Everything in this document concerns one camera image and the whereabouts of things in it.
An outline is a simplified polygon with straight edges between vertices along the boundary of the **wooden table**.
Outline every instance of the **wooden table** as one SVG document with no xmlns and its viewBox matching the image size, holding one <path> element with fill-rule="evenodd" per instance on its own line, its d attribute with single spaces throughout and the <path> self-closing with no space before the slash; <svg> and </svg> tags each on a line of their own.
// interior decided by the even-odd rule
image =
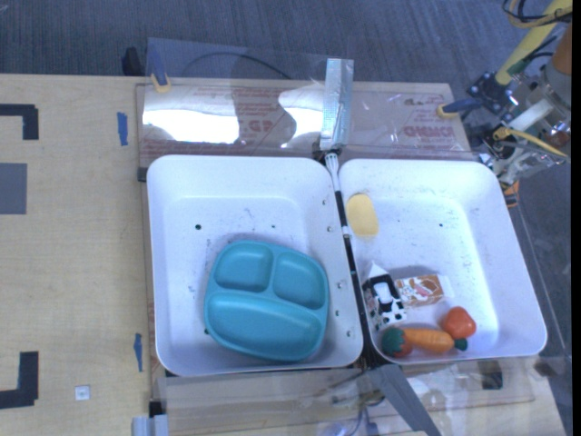
<svg viewBox="0 0 581 436">
<path fill-rule="evenodd" d="M 0 163 L 27 171 L 25 214 L 0 214 L 0 391 L 18 388 L 21 352 L 39 357 L 37 399 L 1 409 L 0 435 L 131 434 L 132 418 L 148 412 L 135 101 L 142 81 L 0 75 L 0 104 L 39 111 L 38 140 L 23 140 L 22 118 L 0 116 Z M 127 116 L 127 145 L 119 113 Z M 564 434 L 547 380 L 530 378 L 532 401 L 434 411 L 434 422 L 443 434 Z M 399 416 L 382 419 L 391 419 L 381 423 L 389 431 L 409 430 Z"/>
</svg>

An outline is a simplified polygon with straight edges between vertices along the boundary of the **yellow potato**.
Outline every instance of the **yellow potato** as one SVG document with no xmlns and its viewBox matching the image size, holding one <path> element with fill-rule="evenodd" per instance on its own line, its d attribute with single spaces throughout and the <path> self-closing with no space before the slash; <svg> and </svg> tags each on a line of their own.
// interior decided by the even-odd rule
<svg viewBox="0 0 581 436">
<path fill-rule="evenodd" d="M 373 202 L 364 193 L 352 195 L 345 207 L 351 230 L 358 236 L 374 236 L 379 232 L 378 217 Z"/>
</svg>

